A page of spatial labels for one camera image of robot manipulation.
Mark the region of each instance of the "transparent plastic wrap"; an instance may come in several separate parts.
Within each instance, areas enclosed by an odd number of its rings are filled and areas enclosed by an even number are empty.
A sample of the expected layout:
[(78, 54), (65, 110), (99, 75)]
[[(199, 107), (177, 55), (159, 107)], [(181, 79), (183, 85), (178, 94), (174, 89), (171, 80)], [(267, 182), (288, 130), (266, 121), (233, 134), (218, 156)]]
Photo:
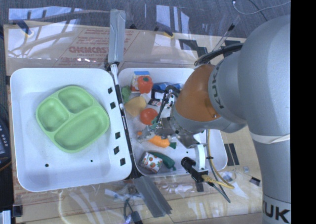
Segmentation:
[[(126, 11), (123, 61), (118, 65), (121, 88), (132, 77), (128, 73), (127, 80), (121, 79), (123, 74), (120, 74), (125, 69), (166, 69), (157, 73), (159, 77), (163, 76), (159, 82), (166, 81), (168, 76), (171, 78), (168, 82), (171, 82), (175, 80), (175, 75), (169, 73), (172, 69), (193, 71), (194, 62), (203, 54), (226, 45), (226, 41), (244, 41), (230, 37), (233, 30), (231, 26), (238, 23), (238, 18), (228, 19), (223, 14), (216, 19), (203, 10), (193, 12), (164, 5), (147, 5), (146, 11), (154, 11), (156, 18)], [(10, 24), (4, 26), (8, 76), (21, 68), (104, 69), (108, 62), (109, 11), (63, 7), (11, 9), (9, 20)], [(222, 58), (222, 55), (216, 57), (211, 63), (217, 64)], [(176, 77), (180, 77), (181, 83), (184, 83), (189, 75), (183, 73), (181, 77), (176, 74)], [(8, 87), (12, 120), (10, 92)], [(139, 163), (142, 149), (133, 146), (137, 129), (135, 121), (138, 123), (138, 118), (127, 122), (132, 137), (131, 155)], [(24, 189), (16, 173), (15, 142), (12, 139), (14, 207), (16, 212), (22, 209), (21, 214), (16, 214), (16, 221), (43, 224), (129, 223), (132, 213), (137, 212), (143, 223), (181, 223), (261, 212), (261, 174), (249, 130), (244, 128), (233, 134), (220, 132), (219, 139), (221, 150), (214, 153), (213, 161), (221, 176), (234, 186), (234, 189), (224, 189), (230, 203), (207, 183), (203, 182), (202, 187), (201, 184), (197, 186), (181, 165), (178, 166), (178, 172), (164, 173), (161, 170), (157, 176), (139, 169), (142, 175), (150, 177), (171, 207), (170, 213), (166, 212), (161, 217), (154, 217), (136, 179), (43, 192)], [(188, 154), (184, 149), (182, 152), (178, 162), (183, 155)], [(192, 149), (188, 152), (192, 158), (196, 156)], [(209, 169), (209, 176), (214, 178), (209, 162), (205, 161), (205, 165)]]

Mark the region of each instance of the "green toy vegetable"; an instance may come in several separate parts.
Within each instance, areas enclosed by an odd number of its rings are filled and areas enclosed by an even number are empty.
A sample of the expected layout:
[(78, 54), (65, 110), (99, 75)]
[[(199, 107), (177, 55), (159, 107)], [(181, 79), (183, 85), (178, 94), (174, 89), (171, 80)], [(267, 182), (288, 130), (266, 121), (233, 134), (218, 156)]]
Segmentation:
[(154, 151), (148, 151), (148, 153), (161, 158), (163, 164), (165, 164), (168, 169), (172, 168), (172, 170), (174, 170), (174, 171), (177, 170), (176, 167), (174, 166), (175, 165), (174, 160), (172, 160), (169, 156), (166, 156), (164, 154), (161, 154), (159, 152), (154, 152)]

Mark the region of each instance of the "white wire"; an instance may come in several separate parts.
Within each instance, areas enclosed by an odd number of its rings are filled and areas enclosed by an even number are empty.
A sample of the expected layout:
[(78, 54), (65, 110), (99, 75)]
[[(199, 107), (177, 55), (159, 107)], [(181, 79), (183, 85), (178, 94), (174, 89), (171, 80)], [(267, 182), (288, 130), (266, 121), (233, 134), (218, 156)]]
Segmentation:
[(291, 2), (291, 1), (282, 3), (282, 4), (280, 4), (280, 5), (276, 5), (276, 6), (266, 7), (266, 8), (260, 9), (260, 10), (258, 10), (258, 11), (252, 12), (252, 13), (244, 13), (244, 12), (241, 12), (240, 10), (238, 10), (238, 9), (236, 8), (236, 6), (235, 6), (235, 3), (236, 3), (235, 1), (233, 2), (233, 6), (234, 6), (235, 10), (237, 10), (240, 14), (243, 14), (243, 15), (253, 15), (253, 14), (257, 14), (257, 13), (259, 13), (260, 11), (263, 11), (263, 10), (266, 10), (266, 9), (284, 6), (284, 5), (286, 5), (286, 4), (290, 3), (290, 2)]

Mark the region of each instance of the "white tray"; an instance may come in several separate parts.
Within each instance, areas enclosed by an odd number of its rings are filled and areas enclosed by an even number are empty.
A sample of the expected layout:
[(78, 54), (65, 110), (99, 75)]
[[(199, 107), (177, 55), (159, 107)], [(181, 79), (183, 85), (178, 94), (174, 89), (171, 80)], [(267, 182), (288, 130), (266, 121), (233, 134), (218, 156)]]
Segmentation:
[[(194, 71), (190, 68), (127, 68), (120, 71), (118, 75), (118, 81), (121, 87), (129, 86), (132, 80), (132, 76), (134, 71), (149, 71), (151, 78), (153, 79), (154, 84), (155, 83), (163, 83), (163, 82), (169, 82), (169, 83), (180, 83), (184, 84), (187, 78), (190, 76), (190, 74)], [(155, 107), (152, 105), (147, 105), (147, 108), (154, 108), (156, 111), (159, 111), (159, 107)], [(164, 109), (163, 113), (161, 114), (161, 117), (167, 117), (170, 114), (169, 109)], [(143, 142), (139, 143), (136, 138), (136, 133), (138, 131), (141, 131), (145, 128), (145, 125), (140, 122), (139, 116), (133, 118), (131, 115), (129, 115), (126, 112), (127, 117), (127, 123), (128, 123), (128, 131), (131, 138), (131, 145), (136, 161), (136, 166), (140, 173), (142, 173), (145, 176), (170, 176), (170, 175), (183, 175), (186, 173), (185, 169), (181, 165), (182, 158), (188, 156), (192, 158), (193, 160), (196, 160), (196, 153), (193, 148), (186, 149), (178, 140), (176, 149), (173, 149), (171, 147), (167, 148), (161, 148), (157, 147), (150, 142)], [(211, 130), (211, 141), (210, 141), (210, 147), (212, 156), (214, 157), (213, 163), (217, 170), (222, 170), (227, 165), (227, 154), (225, 151), (223, 139), (221, 136), (221, 133), (219, 130)], [(196, 135), (196, 139), (200, 140), (201, 142), (206, 142), (205, 134), (198, 134)], [(160, 153), (163, 153), (170, 158), (172, 158), (175, 161), (175, 167), (176, 170), (173, 171), (172, 169), (168, 169), (164, 165), (161, 167), (159, 172), (157, 174), (152, 173), (149, 170), (144, 169), (139, 165), (140, 159), (144, 153), (144, 151), (158, 151)], [(210, 170), (209, 163), (206, 162), (205, 167)]]
[[(41, 130), (35, 116), (42, 100), (68, 85), (85, 88), (110, 116), (107, 132), (77, 153), (56, 147)], [(47, 191), (123, 180), (129, 176), (132, 163), (113, 78), (108, 72), (83, 68), (24, 68), (12, 74), (10, 86), (17, 177), (25, 189)]]

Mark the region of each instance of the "table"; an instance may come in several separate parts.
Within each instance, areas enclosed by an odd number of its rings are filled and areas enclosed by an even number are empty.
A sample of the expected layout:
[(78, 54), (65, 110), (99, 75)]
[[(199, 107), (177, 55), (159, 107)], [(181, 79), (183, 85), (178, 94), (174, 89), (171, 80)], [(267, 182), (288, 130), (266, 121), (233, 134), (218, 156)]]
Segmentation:
[[(194, 68), (199, 54), (212, 51), (222, 40), (222, 37), (206, 33), (190, 33), (188, 21), (178, 24), (181, 26), (179, 30), (175, 24), (177, 19), (170, 27), (161, 16), (155, 30), (129, 29), (127, 26), (124, 62), (120, 63), (119, 69), (146, 66)], [(76, 19), (61, 22), (57, 17), (35, 20), (24, 21), (34, 31), (29, 37), (17, 25), (4, 27), (7, 75), (23, 67), (104, 67), (110, 32), (107, 26), (82, 25)], [(231, 42), (244, 42), (244, 39), (226, 38)], [(221, 55), (211, 63), (217, 64), (222, 58)], [(7, 91), (12, 119), (9, 86)], [(221, 173), (235, 186), (233, 190), (225, 190), (231, 203), (206, 184), (204, 191), (198, 192), (189, 175), (157, 177), (153, 181), (172, 208), (170, 215), (159, 218), (152, 216), (136, 193), (133, 180), (46, 192), (25, 190), (16, 176), (14, 140), (11, 138), (14, 206), (23, 209), (21, 216), (16, 216), (17, 223), (124, 223), (124, 205), (129, 211), (124, 204), (127, 198), (143, 223), (256, 223), (261, 220), (261, 173), (247, 127), (233, 134), (222, 133), (229, 162)]]

